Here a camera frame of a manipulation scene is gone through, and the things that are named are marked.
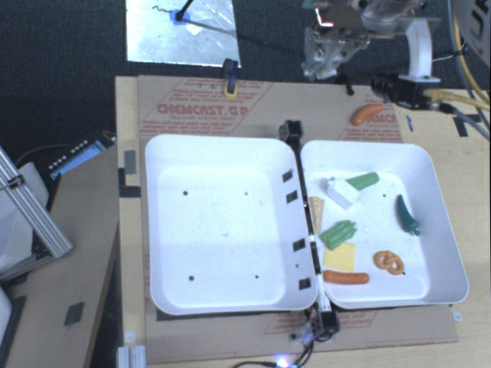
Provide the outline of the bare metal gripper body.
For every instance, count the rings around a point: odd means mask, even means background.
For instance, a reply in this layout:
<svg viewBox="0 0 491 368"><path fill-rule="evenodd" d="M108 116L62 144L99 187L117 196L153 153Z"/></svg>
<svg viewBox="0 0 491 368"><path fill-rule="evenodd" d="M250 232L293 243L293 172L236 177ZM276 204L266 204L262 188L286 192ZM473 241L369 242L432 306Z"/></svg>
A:
<svg viewBox="0 0 491 368"><path fill-rule="evenodd" d="M319 39L365 41L401 33L400 21L423 0L317 0L313 32Z"/></svg>

